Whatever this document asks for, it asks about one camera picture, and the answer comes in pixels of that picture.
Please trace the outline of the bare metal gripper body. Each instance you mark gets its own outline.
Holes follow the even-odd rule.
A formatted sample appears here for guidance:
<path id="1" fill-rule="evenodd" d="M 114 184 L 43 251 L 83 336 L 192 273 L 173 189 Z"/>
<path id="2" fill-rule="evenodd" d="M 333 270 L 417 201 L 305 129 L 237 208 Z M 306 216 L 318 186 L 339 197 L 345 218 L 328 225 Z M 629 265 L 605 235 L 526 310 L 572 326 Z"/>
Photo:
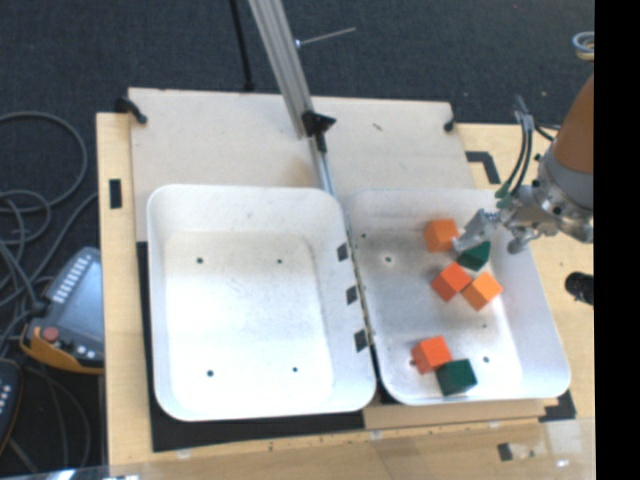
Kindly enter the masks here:
<path id="1" fill-rule="evenodd" d="M 592 242 L 592 211 L 577 205 L 554 184 L 535 179 L 499 201 L 500 223 L 514 242 L 564 234 L 578 242 Z"/>

